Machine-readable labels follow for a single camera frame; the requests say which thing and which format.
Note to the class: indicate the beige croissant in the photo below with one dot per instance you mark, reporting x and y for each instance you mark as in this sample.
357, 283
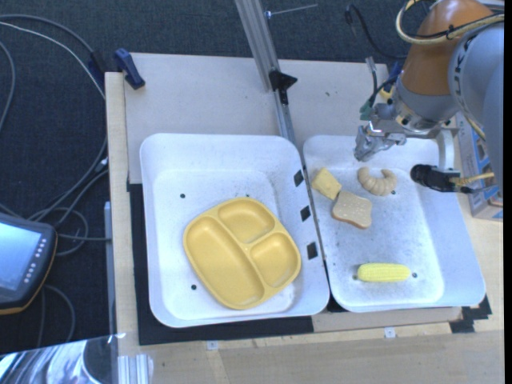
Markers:
378, 184

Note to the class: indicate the yellow cheese wedge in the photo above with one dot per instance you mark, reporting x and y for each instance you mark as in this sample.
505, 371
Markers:
326, 183

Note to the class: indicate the blue and white carton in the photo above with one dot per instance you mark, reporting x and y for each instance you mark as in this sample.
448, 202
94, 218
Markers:
478, 158

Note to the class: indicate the yellow divided plate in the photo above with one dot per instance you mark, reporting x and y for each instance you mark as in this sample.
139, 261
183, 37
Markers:
224, 254

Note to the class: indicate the black cylinder on white bracket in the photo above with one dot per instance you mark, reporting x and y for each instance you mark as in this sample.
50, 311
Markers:
434, 176

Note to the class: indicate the tan bread slice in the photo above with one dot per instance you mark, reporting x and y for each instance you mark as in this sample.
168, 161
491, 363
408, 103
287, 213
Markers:
352, 210

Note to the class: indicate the yellow corn cob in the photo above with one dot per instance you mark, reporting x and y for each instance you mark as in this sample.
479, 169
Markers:
383, 273

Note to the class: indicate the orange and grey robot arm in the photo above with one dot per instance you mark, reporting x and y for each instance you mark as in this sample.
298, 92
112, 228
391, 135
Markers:
476, 78

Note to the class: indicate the pale wood board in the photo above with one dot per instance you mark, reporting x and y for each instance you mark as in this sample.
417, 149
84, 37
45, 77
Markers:
200, 94

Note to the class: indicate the thin black and white rod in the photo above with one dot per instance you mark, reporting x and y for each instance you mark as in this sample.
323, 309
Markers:
313, 198

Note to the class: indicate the white plastic tray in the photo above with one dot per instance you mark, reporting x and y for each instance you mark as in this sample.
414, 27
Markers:
224, 162
400, 238

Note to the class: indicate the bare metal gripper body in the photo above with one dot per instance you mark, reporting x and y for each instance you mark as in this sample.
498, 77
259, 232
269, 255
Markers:
390, 128

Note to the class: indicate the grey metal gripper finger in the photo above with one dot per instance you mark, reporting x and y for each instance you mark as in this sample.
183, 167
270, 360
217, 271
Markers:
360, 146
376, 149

